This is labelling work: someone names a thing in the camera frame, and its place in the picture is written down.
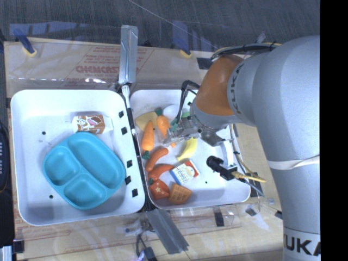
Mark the orange carrot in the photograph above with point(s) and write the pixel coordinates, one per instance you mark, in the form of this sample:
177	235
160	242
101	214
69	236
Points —
148	139
162	124

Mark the orange waffle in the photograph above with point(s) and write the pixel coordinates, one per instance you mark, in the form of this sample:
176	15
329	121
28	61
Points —
179	194

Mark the red strawberry with star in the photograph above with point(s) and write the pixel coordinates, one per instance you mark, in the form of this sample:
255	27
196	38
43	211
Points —
159	190

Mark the green toy fruit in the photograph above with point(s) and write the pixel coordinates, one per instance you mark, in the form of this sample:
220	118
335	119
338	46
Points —
186	115

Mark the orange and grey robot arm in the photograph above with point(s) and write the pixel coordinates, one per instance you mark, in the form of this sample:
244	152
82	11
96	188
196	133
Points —
282	113

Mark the yellow banana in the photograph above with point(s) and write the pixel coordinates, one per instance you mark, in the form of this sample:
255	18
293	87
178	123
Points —
190	148

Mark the brown and white carton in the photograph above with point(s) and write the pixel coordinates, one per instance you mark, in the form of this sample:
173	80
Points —
89	124

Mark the yellow toy fruit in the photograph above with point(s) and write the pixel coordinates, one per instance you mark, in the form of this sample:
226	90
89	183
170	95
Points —
144	118

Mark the black cylinder on white bracket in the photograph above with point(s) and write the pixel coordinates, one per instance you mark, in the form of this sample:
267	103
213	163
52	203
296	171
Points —
217	165

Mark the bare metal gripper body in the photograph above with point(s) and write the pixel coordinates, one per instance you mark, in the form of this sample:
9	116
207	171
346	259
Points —
187	128

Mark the white and blue carton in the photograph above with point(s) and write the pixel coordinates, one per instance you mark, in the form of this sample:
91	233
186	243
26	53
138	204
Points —
185	172

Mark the white egg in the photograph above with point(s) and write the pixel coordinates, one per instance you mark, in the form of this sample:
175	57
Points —
171	110

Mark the brown cardboard board red print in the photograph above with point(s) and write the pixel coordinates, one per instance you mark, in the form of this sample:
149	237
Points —
81	61

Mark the orange sausage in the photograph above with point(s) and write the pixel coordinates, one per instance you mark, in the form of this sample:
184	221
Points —
156	158
160	170

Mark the blue divided plate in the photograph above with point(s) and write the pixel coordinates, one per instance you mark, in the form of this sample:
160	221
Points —
84	170

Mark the white plastic tray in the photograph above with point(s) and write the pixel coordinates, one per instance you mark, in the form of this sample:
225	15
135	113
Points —
217	194
35	124

